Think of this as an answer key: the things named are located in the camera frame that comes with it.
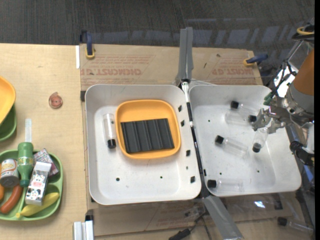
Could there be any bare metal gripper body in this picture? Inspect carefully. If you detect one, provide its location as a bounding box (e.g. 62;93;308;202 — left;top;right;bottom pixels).
266;97;315;125

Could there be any clear plastic bottle black cap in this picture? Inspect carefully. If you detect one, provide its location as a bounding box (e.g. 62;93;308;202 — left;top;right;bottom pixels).
229;100;252;115
102;112;118;150
206;178;245;193
224;109;258;126
214;134;250;158
251;126;270;154
276;216;314;233

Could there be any white plastic tray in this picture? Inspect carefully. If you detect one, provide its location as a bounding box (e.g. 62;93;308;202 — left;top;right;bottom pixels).
84;83;203;206
187;84;303;198

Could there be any thin black and white rod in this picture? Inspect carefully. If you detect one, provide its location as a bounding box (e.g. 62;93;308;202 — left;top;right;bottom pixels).
181;81;209;198

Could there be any orange plate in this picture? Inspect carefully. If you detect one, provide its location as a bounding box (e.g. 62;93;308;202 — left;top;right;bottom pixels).
0;75;17;125
115;99;182;160

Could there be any black ribbed block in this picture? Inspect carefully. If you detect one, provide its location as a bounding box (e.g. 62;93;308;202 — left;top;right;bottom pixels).
120;117;176;154

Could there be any brown cardboard board red print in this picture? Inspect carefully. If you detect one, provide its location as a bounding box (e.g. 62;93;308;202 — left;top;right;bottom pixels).
79;43;294;236

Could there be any round pink biscuit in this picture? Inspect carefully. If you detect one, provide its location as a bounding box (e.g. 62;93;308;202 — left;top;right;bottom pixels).
48;91;64;109

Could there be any green divided plate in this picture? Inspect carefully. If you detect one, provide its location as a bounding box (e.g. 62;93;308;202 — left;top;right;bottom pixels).
0;149;64;222

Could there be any red and white packet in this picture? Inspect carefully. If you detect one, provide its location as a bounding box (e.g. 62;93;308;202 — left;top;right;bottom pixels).
32;147;60;178

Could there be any white cow print carton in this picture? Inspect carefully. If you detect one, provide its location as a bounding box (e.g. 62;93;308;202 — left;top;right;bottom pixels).
24;161;53;207

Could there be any yellow banana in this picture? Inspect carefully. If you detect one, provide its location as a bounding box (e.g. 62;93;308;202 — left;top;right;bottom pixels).
15;191;61;218

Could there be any green bottle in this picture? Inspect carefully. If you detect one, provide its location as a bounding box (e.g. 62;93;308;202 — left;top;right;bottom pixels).
16;141;35;188

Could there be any small red and white can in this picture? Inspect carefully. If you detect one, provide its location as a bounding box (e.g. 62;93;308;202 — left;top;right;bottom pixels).
0;158;21;188

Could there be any brown sausage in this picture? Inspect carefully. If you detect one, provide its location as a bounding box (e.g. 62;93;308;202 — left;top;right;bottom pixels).
0;184;24;215

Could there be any black cylinder on white bracket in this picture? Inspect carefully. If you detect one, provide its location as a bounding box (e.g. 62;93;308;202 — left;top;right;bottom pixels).
289;122;315;166

